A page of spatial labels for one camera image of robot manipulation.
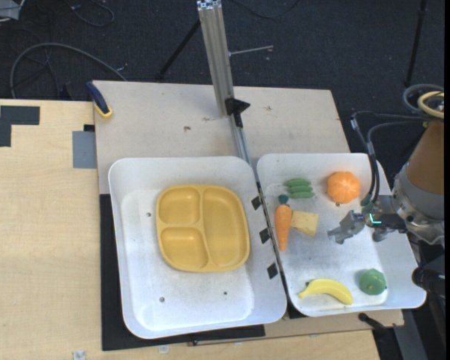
banana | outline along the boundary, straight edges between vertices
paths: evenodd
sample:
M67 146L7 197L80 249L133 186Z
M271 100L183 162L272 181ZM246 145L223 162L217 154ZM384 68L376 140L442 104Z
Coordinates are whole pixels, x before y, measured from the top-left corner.
M339 281L332 279L312 280L307 287L298 294L298 297L302 299L306 295L316 293L326 293L346 305L351 305L353 303L353 296L349 289Z

green light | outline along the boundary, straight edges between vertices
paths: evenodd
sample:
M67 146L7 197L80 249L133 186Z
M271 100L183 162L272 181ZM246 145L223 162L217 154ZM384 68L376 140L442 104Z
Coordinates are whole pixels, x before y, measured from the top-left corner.
M368 217L370 218L370 221L372 222L372 224L381 224L381 221L375 221L374 220L374 216L372 216L371 213L368 214Z

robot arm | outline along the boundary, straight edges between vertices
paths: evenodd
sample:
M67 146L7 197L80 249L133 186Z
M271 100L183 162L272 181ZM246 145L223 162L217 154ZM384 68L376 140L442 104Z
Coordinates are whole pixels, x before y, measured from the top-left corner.
M367 225L373 229L376 242L398 231L410 232L430 245L445 245L444 93L419 93L415 114L423 114L419 119L427 122L427 128L394 180L392 195L380 196L377 191L361 213L349 212L338 228L328 231L328 236L337 243L343 244Z

black clip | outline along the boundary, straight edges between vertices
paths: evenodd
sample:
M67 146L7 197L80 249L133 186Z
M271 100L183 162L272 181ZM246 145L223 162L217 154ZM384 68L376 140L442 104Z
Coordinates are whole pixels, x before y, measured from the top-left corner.
M358 315L358 318L363 321L364 323L367 323L372 328L376 329L377 331L385 331L386 327L381 323L376 321L375 319L372 319L369 317L366 313L360 313Z
M234 97L229 97L225 100L226 114L233 115L237 127L243 128L242 117L240 113L245 111L250 106L249 103L237 100Z
M87 91L88 95L91 97L94 107L97 110L98 113L102 117L109 117L112 115L113 111L112 108L110 108L107 105L107 102L105 101L104 97L98 91L97 87L93 84L93 82L88 81L85 83L85 90Z

carrot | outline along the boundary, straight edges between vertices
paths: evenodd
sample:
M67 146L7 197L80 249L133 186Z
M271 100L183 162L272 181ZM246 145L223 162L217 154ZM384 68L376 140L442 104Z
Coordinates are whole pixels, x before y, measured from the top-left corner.
M287 204L288 196L280 195L278 201L280 201L280 205L275 209L275 233L277 234L278 248L280 251L285 251L292 222L292 209Z

